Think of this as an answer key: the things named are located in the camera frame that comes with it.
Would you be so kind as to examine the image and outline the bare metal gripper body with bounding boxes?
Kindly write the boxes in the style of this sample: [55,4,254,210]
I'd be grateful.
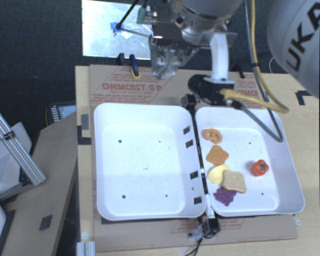
[149,9,213,55]

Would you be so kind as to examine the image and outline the brown cardboard board red print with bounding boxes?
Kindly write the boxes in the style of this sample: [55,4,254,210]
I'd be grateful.
[89,64,300,253]

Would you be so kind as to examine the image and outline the orange pretzel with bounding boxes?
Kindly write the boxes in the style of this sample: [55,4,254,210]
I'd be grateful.
[202,128,223,145]

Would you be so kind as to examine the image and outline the thin black and white rod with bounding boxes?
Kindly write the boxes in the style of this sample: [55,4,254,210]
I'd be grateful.
[186,104,214,219]

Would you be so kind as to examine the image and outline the white plastic tray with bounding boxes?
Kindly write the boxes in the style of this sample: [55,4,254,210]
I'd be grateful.
[93,102,208,222]
[194,106,306,218]

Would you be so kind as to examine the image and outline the orange biscuit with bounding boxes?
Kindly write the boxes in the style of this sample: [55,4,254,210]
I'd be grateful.
[205,144,230,167]

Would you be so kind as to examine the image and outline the yellow oval slice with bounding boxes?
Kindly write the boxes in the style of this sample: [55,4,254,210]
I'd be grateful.
[207,164,230,186]

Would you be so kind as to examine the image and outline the tan bread slice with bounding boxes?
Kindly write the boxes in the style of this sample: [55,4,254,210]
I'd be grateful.
[221,169,248,194]

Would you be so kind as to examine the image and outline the red bell pepper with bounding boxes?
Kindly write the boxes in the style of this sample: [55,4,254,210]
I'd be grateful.
[250,159,270,178]

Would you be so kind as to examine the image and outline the purple grapes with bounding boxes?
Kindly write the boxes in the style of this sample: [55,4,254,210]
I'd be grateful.
[212,186,238,207]

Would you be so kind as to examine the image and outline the black cylinder on white bracket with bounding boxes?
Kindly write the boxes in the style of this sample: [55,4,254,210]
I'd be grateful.
[187,32,236,106]

